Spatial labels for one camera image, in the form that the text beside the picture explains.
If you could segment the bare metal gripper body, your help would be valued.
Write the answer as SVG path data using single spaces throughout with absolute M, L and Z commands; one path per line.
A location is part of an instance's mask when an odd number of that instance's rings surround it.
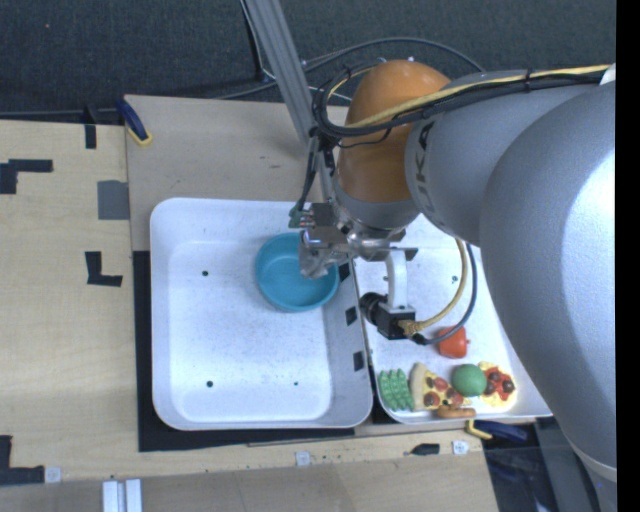
M 406 203 L 326 201 L 298 210 L 302 244 L 316 260 L 382 261 L 406 231 Z

